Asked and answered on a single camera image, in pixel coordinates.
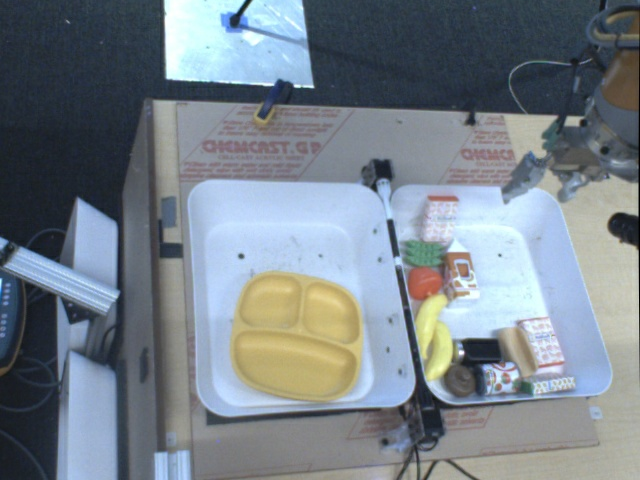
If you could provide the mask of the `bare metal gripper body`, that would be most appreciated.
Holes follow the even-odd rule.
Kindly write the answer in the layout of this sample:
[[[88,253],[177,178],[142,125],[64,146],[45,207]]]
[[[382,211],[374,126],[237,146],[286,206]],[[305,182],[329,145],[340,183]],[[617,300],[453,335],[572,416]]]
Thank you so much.
[[[577,172],[584,180],[601,181],[614,176],[627,182],[639,181],[639,128],[618,133],[612,126],[581,121],[547,134],[549,167],[554,173]]]

